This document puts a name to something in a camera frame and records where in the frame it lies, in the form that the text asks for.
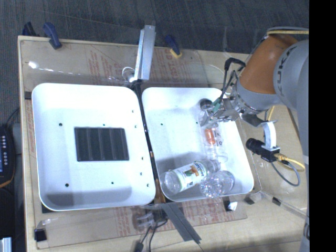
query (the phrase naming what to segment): black cable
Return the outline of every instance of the black cable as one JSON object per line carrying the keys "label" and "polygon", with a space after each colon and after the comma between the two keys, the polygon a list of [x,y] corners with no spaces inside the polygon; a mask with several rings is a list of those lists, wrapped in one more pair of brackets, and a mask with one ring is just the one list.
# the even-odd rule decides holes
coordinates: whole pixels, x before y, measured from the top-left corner
{"label": "black cable", "polygon": [[229,79],[228,83],[226,84],[227,72],[228,72],[228,70],[229,70],[229,68],[230,68],[230,65],[231,65],[232,63],[234,63],[234,64],[239,64],[239,65],[240,65],[240,68],[238,69],[238,71],[241,71],[241,70],[246,66],[246,64],[245,64],[243,61],[241,61],[241,60],[239,60],[239,59],[236,59],[236,58],[233,58],[233,57],[228,58],[228,59],[225,61],[225,64],[224,64],[224,80],[223,80],[222,94],[219,96],[219,99],[220,99],[220,100],[222,100],[222,98],[223,98],[223,96],[224,96],[226,90],[228,89],[228,87],[229,87],[229,85],[230,85],[230,83],[231,83],[231,81],[232,81],[232,78],[233,78],[233,76],[234,76],[234,73],[232,73],[231,76],[230,76],[230,79]]}
{"label": "black cable", "polygon": [[283,164],[285,164],[285,165],[288,165],[289,167],[291,167],[291,168],[294,170],[294,172],[296,173],[296,176],[297,176],[297,178],[298,178],[298,183],[297,183],[297,184],[294,184],[294,183],[290,182],[288,179],[286,179],[286,178],[279,172],[279,170],[274,166],[274,163],[271,162],[271,165],[273,166],[274,170],[278,173],[278,175],[280,175],[280,177],[281,177],[284,181],[286,181],[289,185],[292,185],[292,186],[294,186],[294,187],[299,186],[300,183],[301,183],[301,179],[300,179],[300,175],[299,175],[298,170],[296,170],[296,168],[295,168],[290,162],[288,162],[288,161],[281,161],[281,163],[283,163]]}
{"label": "black cable", "polygon": [[200,244],[198,244],[198,246],[200,247],[201,251],[202,251],[202,252],[204,252],[204,250],[203,250],[203,248],[201,247],[201,245],[200,245]]}
{"label": "black cable", "polygon": [[149,240],[149,244],[148,244],[148,252],[151,252],[151,243],[152,243],[152,239],[153,239],[154,233],[156,232],[156,230],[157,230],[158,228],[160,228],[161,226],[163,226],[163,225],[166,224],[167,222],[168,222],[168,219],[166,219],[165,222],[162,223],[162,224],[159,225],[159,226],[158,226],[158,222],[155,223],[155,227],[154,227],[154,229],[153,229],[153,233],[152,233],[152,236],[151,236],[151,238],[150,238],[150,240]]}
{"label": "black cable", "polygon": [[152,228],[152,226],[149,226],[146,233],[145,233],[145,236],[142,238],[142,241],[140,243],[143,243],[143,241],[145,241],[145,238],[147,237],[148,233],[149,233],[149,230]]}
{"label": "black cable", "polygon": [[0,188],[1,191],[6,192],[11,198],[14,198],[14,194],[5,187]]}
{"label": "black cable", "polygon": [[8,127],[8,124],[9,124],[9,122],[10,122],[10,120],[11,120],[11,118],[16,114],[16,112],[18,112],[20,110],[20,107],[18,107],[17,109],[15,109],[13,112],[12,112],[12,114],[9,116],[9,118],[7,119],[7,121],[6,121],[6,126]]}
{"label": "black cable", "polygon": [[271,28],[268,28],[267,31],[273,31],[273,30],[298,30],[298,31],[309,31],[308,28],[305,27],[293,27],[293,26],[274,26]]}

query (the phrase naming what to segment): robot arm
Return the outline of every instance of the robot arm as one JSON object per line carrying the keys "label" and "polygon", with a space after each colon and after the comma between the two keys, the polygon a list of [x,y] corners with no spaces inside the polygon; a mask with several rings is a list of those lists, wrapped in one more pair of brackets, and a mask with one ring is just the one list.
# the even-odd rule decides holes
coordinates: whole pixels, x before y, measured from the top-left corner
{"label": "robot arm", "polygon": [[[228,87],[224,85],[222,95],[208,109],[208,116],[218,121],[234,121],[240,117],[254,127],[263,127],[265,143],[259,141],[258,150],[254,152],[267,161],[276,160],[274,154],[278,153],[280,148],[272,141],[271,124],[258,118],[257,114],[267,111],[276,104],[284,104],[296,110],[303,160],[306,165],[307,186],[309,185],[308,50],[308,40],[297,41],[292,36],[281,33],[268,35],[252,54],[245,69],[232,86],[230,96],[223,98]],[[252,149],[256,143],[249,141],[246,145]],[[309,188],[307,191],[307,217],[300,252],[307,252],[310,247]]]}

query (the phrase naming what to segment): wooden table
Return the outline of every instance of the wooden table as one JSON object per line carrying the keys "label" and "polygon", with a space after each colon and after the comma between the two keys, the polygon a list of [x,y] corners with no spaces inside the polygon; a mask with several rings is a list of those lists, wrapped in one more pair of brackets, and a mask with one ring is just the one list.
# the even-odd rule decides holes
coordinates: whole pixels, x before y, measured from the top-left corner
{"label": "wooden table", "polygon": [[[46,241],[37,243],[34,240],[34,229],[39,222],[48,223],[63,218],[59,213],[42,213],[38,198],[38,186],[36,175],[36,154],[32,122],[31,101],[29,92],[43,82],[79,83],[94,85],[120,85],[118,77],[122,68],[134,66],[137,56],[137,46],[119,45],[109,43],[97,43],[75,40],[61,40],[63,47],[53,50],[48,43],[48,38],[19,36],[19,87],[20,87],[20,112],[22,123],[23,145],[23,177],[24,177],[24,203],[26,223],[26,247],[27,251],[133,251],[134,244],[143,235],[131,235],[118,238],[86,241],[76,244],[76,230],[65,234],[70,236],[71,245],[57,246],[62,240],[55,240],[52,236]],[[199,71],[205,73],[208,82],[213,87],[221,88],[224,71],[224,63],[228,57],[245,60],[245,54],[229,54],[224,52],[183,50],[183,58],[174,60],[167,48],[155,48],[152,70],[164,82],[184,87],[192,87],[201,80],[190,79],[189,72]],[[181,82],[176,74],[185,72],[185,78]],[[276,107],[274,119],[278,133],[278,145],[283,154],[296,160],[301,160],[302,153],[298,137],[295,133],[287,109]],[[237,121],[242,140],[248,137],[262,139],[262,131],[251,128],[249,125]],[[304,213],[307,204],[307,189],[305,182],[299,188],[287,187],[281,179],[272,171],[271,167],[257,156],[248,156],[253,167],[256,180],[255,198],[262,199],[249,205],[238,200],[240,209],[237,218],[225,222],[217,221],[214,224],[195,226],[201,236],[201,246],[193,241],[183,242],[183,239],[175,229],[164,230],[155,233],[152,242],[153,251],[223,251],[238,249],[235,251],[260,251],[258,246],[269,247],[267,251],[295,251],[299,249],[299,240],[304,225]],[[272,197],[282,200],[282,205],[272,203]],[[91,212],[74,213],[84,215],[88,219],[94,219]]]}

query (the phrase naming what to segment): clear plastic bottle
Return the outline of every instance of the clear plastic bottle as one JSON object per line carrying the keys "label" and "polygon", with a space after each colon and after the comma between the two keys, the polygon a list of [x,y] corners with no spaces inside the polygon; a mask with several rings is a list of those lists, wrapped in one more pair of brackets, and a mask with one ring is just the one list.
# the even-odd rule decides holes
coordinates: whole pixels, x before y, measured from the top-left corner
{"label": "clear plastic bottle", "polygon": [[210,160],[217,160],[218,157],[223,157],[227,160],[219,121],[217,121],[215,117],[209,115],[209,112],[213,108],[211,101],[206,99],[202,100],[200,102],[200,108],[201,111],[198,116],[198,123],[201,127],[202,141],[207,158]]}
{"label": "clear plastic bottle", "polygon": [[205,197],[216,198],[232,190],[235,178],[229,171],[218,171],[202,180],[199,189]]}
{"label": "clear plastic bottle", "polygon": [[201,160],[169,170],[163,173],[160,178],[162,191],[167,196],[173,196],[195,186],[211,173],[220,169],[221,164],[217,160]]}

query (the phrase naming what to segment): cable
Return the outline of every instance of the cable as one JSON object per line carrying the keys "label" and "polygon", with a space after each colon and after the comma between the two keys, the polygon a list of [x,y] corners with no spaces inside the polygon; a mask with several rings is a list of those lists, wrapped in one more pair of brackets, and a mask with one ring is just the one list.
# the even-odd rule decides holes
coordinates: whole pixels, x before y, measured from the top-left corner
{"label": "cable", "polygon": [[291,159],[291,158],[289,158],[289,157],[287,157],[287,156],[285,156],[285,155],[283,155],[283,154],[281,154],[281,153],[276,153],[276,154],[274,154],[274,157],[276,157],[276,158],[277,158],[277,161],[278,161],[283,167],[285,167],[285,168],[288,169],[288,170],[293,171],[293,169],[292,169],[291,167],[286,166],[285,164],[282,163],[282,161],[292,162],[292,163],[295,163],[296,165],[300,166],[301,169],[297,170],[298,172],[303,172],[303,171],[305,171],[305,169],[306,169],[306,167],[305,167],[305,165],[304,165],[303,163],[298,162],[298,161],[296,161],[296,160],[294,160],[294,159]]}
{"label": "cable", "polygon": [[271,119],[271,116],[273,114],[273,111],[274,111],[274,108],[275,106],[272,106],[270,109],[269,109],[269,112],[267,111],[267,117],[266,117],[266,120],[269,121]]}
{"label": "cable", "polygon": [[296,173],[296,177],[297,177],[297,179],[298,179],[298,183],[297,183],[297,184],[294,184],[294,183],[290,182],[288,179],[286,179],[286,178],[279,172],[279,170],[274,166],[274,163],[271,162],[270,164],[272,165],[272,167],[274,168],[274,170],[278,173],[278,175],[280,175],[280,177],[281,177],[284,181],[286,181],[289,185],[292,185],[292,186],[294,186],[294,187],[299,186],[300,183],[301,183],[301,179],[300,179],[300,175],[299,175],[298,171],[296,170],[296,168],[295,168],[290,162],[288,162],[288,161],[281,161],[281,162],[284,163],[284,164],[286,164],[286,165],[288,165],[288,166],[290,166],[290,167],[294,170],[294,172]]}
{"label": "cable", "polygon": [[275,26],[268,28],[266,34],[278,34],[278,33],[299,33],[299,34],[309,34],[309,29],[304,27],[292,27],[292,26]]}
{"label": "cable", "polygon": [[4,192],[7,193],[11,198],[14,198],[14,194],[13,194],[11,191],[9,191],[7,188],[5,188],[5,187],[1,187],[1,188],[0,188],[0,191],[4,191]]}
{"label": "cable", "polygon": [[272,34],[290,34],[290,35],[308,35],[309,31],[296,31],[296,30],[272,30],[268,31],[267,35]]}
{"label": "cable", "polygon": [[233,79],[233,76],[235,75],[235,73],[233,72],[231,75],[230,75],[230,79],[228,81],[228,83],[226,84],[226,79],[227,79],[227,72],[230,68],[230,65],[231,63],[234,63],[234,64],[239,64],[240,65],[240,68],[238,69],[238,71],[241,71],[245,66],[246,64],[239,60],[239,59],[236,59],[236,58],[233,58],[233,57],[230,57],[228,58],[226,61],[225,61],[225,64],[224,64],[224,80],[223,80],[223,88],[222,88],[222,94],[219,96],[219,99],[222,100],[223,99],[223,96],[227,90],[227,88],[229,87],[232,79]]}
{"label": "cable", "polygon": [[201,247],[201,245],[200,245],[200,244],[198,244],[198,246],[200,247],[201,251],[202,251],[202,252],[204,252],[204,250],[203,250],[203,248]]}
{"label": "cable", "polygon": [[299,128],[298,128],[298,126],[297,126],[297,124],[296,124],[296,121],[295,121],[295,118],[294,118],[294,116],[293,116],[293,113],[292,113],[291,109],[288,108],[288,107],[287,107],[287,111],[288,111],[288,113],[289,113],[289,117],[290,117],[290,119],[292,120],[292,124],[293,124],[293,126],[294,126],[296,135],[297,135],[298,139],[300,140]]}
{"label": "cable", "polygon": [[151,238],[150,238],[150,240],[149,240],[149,244],[148,244],[148,252],[151,252],[151,243],[152,243],[152,239],[153,239],[154,233],[156,232],[156,230],[157,230],[158,228],[160,228],[161,226],[163,226],[163,225],[166,224],[167,222],[168,222],[168,219],[166,219],[165,222],[162,223],[162,224],[159,225],[159,226],[158,226],[158,222],[155,223],[155,227],[154,227],[154,229],[153,229],[153,233],[152,233],[152,236],[151,236]]}
{"label": "cable", "polygon": [[9,118],[7,119],[7,121],[6,121],[6,126],[8,127],[8,124],[9,124],[9,122],[10,122],[10,120],[11,120],[11,118],[16,114],[16,112],[18,112],[20,110],[20,107],[18,107],[17,109],[15,109],[13,112],[12,112],[12,114],[9,116]]}
{"label": "cable", "polygon": [[124,78],[124,80],[129,81],[129,82],[134,82],[135,81],[134,72],[135,72],[134,68],[126,66],[122,69],[121,75]]}
{"label": "cable", "polygon": [[140,243],[143,243],[143,241],[145,241],[145,239],[146,239],[146,237],[147,237],[150,229],[151,229],[151,226],[148,227],[148,229],[147,229],[147,231],[145,233],[145,236],[142,238],[142,241]]}

